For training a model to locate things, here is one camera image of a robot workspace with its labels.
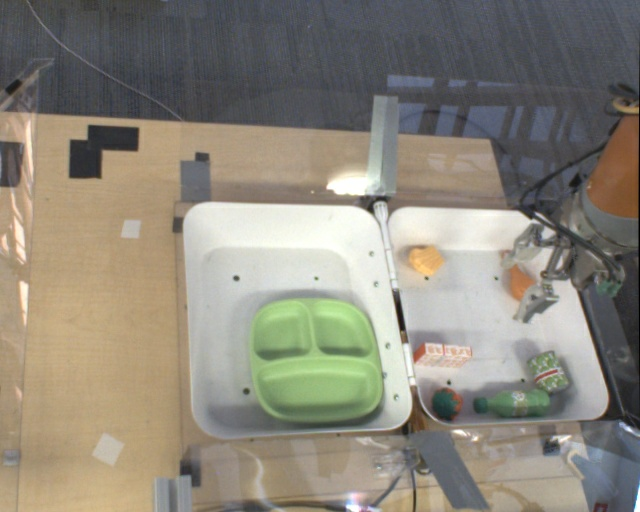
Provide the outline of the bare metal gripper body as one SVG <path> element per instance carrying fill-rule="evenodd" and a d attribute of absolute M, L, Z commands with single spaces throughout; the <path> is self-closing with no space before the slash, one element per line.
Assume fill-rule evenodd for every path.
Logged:
<path fill-rule="evenodd" d="M 602 237 L 589 223 L 578 222 L 564 226 L 558 222 L 544 222 L 554 236 L 544 243 L 552 248 L 551 256 L 541 278 L 551 281 L 569 280 L 578 290 L 591 285 L 599 295 L 616 296 L 626 274 L 619 260 L 620 246 Z"/>

